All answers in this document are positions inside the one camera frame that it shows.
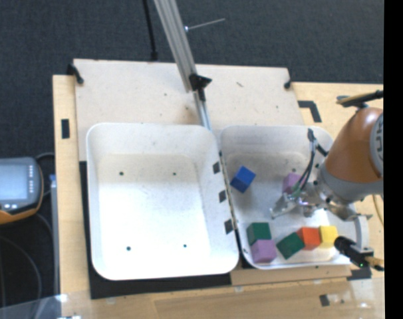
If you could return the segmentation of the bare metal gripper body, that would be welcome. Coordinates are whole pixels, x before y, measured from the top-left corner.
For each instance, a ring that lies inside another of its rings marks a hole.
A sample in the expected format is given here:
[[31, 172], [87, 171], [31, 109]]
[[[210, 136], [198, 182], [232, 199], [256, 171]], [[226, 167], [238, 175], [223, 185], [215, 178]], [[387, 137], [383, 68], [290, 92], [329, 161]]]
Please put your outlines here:
[[321, 209], [330, 211], [342, 221], [355, 221], [359, 217], [365, 217], [367, 220], [372, 218], [371, 214], [359, 213], [353, 202], [341, 199], [328, 186], [318, 181], [306, 184], [297, 201], [301, 208], [307, 204], [319, 204]]

